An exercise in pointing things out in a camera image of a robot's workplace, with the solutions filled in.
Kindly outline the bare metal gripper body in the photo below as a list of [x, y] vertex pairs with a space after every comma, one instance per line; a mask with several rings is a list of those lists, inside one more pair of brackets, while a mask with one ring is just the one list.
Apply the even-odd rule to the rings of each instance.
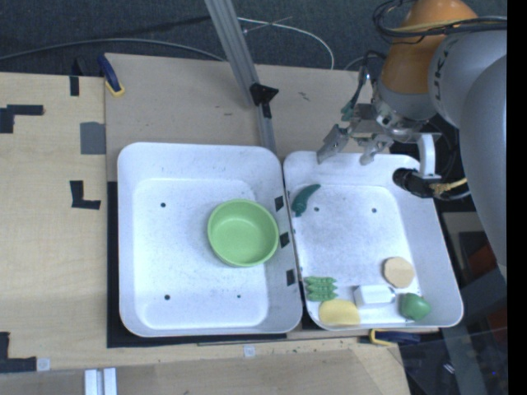
[[415, 142], [415, 135], [423, 121], [405, 118], [385, 103], [357, 104], [349, 120], [347, 131], [353, 138], [385, 136], [396, 142]]

